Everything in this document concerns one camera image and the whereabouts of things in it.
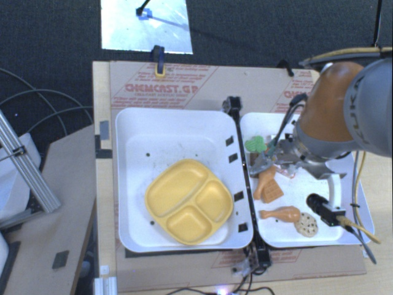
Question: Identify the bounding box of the beige chocolate chip biscuit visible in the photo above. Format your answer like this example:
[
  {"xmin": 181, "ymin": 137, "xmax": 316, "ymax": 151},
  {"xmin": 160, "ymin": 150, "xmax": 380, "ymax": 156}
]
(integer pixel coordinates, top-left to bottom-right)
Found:
[{"xmin": 294, "ymin": 211, "xmax": 319, "ymax": 238}]

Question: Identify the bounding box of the green broccoli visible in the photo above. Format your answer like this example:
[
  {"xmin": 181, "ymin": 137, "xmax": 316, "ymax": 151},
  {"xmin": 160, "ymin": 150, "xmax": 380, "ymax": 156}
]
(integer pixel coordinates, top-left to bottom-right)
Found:
[{"xmin": 244, "ymin": 135, "xmax": 268, "ymax": 154}]

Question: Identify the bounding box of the black block with thin wires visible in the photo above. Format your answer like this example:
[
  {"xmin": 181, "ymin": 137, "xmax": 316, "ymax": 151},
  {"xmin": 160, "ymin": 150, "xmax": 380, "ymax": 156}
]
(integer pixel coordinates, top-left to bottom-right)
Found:
[
  {"xmin": 232, "ymin": 246, "xmax": 273, "ymax": 277},
  {"xmin": 222, "ymin": 96, "xmax": 244, "ymax": 114}
]

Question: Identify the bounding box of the black cylinder on white bracket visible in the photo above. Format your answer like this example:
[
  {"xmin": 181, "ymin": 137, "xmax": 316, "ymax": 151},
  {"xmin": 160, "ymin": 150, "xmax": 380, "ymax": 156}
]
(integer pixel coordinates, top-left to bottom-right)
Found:
[{"xmin": 306, "ymin": 170, "xmax": 348, "ymax": 227}]

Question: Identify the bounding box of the orange chicken drumstick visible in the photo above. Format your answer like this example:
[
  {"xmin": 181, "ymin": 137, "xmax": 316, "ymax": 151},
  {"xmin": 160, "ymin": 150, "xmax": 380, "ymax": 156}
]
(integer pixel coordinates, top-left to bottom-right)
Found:
[
  {"xmin": 252, "ymin": 164, "xmax": 278, "ymax": 201},
  {"xmin": 259, "ymin": 205, "xmax": 302, "ymax": 224}
]

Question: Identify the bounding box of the brown cardboard board red print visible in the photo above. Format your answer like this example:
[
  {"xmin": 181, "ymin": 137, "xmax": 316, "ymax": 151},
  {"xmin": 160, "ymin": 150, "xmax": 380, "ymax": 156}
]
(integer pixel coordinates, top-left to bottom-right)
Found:
[{"xmin": 109, "ymin": 60, "xmax": 368, "ymax": 292}]

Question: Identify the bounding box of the white plastic tray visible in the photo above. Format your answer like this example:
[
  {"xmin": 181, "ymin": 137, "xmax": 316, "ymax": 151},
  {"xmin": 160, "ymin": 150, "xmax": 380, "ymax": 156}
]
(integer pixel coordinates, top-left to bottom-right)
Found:
[
  {"xmin": 239, "ymin": 112, "xmax": 376, "ymax": 249},
  {"xmin": 115, "ymin": 107, "xmax": 255, "ymax": 254}
]

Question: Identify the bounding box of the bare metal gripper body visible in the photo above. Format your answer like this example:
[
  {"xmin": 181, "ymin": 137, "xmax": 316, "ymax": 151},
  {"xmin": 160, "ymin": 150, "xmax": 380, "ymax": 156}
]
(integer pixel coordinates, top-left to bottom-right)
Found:
[{"xmin": 271, "ymin": 139, "xmax": 327, "ymax": 172}]

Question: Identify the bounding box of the thin black rod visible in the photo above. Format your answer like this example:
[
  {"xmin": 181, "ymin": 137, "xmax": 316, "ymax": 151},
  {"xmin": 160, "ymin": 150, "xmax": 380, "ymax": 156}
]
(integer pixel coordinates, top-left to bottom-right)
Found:
[{"xmin": 232, "ymin": 111, "xmax": 265, "ymax": 251}]

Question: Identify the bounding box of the orange waffle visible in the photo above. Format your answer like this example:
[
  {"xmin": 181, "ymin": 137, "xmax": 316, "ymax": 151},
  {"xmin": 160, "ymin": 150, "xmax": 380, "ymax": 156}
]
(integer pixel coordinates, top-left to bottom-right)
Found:
[{"xmin": 260, "ymin": 179, "xmax": 285, "ymax": 203}]

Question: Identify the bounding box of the yellow divided plate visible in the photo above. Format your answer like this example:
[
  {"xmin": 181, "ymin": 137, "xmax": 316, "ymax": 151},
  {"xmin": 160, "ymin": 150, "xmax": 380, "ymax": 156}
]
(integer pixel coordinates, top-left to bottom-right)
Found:
[{"xmin": 144, "ymin": 159, "xmax": 235, "ymax": 246}]

